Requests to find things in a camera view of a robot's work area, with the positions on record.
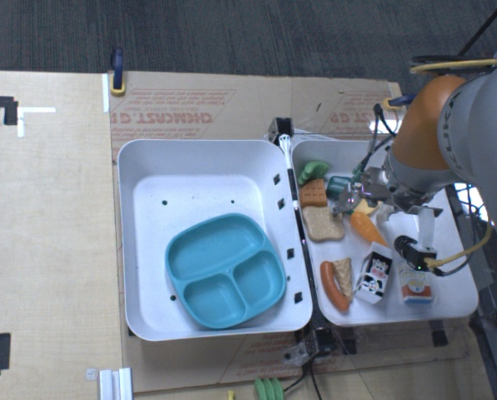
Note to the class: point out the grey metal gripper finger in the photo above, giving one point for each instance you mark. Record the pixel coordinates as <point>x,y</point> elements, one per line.
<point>352,190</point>
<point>341,206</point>

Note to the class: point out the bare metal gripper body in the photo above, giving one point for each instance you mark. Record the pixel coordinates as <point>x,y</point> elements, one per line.
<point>371,183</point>

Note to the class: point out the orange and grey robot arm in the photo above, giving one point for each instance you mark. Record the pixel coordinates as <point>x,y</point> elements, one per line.
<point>461,115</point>

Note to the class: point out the teal small can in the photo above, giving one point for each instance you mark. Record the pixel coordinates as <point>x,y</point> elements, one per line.
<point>336,185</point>

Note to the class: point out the pale yellow toy food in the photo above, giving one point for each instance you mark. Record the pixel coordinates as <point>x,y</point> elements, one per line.
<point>368,209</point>

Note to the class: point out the toy bread slice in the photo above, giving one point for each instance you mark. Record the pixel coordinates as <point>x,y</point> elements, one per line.
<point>321,224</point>

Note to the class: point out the brown toy biscuit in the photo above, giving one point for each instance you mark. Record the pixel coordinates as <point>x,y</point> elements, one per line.
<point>313,193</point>

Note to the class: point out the orange toy carrot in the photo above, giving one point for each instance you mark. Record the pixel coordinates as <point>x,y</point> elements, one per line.
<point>367,227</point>

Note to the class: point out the green toy vegetable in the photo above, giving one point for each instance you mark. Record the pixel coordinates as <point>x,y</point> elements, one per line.
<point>312,170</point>

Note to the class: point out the tan toy waffle cone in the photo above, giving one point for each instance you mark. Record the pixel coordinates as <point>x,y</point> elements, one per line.
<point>345,275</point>

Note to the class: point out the white cow print carton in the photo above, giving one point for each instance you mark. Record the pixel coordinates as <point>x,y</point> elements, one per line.
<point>373,275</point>

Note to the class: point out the orange toy sausage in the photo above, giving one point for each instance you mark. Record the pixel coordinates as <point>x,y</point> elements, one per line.
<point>331,286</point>

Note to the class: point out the orange and white carton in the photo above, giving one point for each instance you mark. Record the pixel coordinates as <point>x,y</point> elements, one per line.
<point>416,288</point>

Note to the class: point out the blue divided plate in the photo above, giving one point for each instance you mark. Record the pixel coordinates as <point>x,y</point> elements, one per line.
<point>215,248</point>

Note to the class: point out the white plastic tray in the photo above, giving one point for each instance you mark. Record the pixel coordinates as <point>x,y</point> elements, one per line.
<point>198,173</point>
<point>453,290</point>

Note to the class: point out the brown cardboard board, red print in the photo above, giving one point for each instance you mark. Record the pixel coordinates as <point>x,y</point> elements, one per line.
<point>215,111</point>

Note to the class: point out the green toy pea pod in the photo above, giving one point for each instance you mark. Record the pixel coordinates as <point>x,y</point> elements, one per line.
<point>268,389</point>

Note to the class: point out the black cylinder on white bracket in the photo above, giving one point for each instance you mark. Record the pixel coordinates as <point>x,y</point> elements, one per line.
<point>415,250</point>

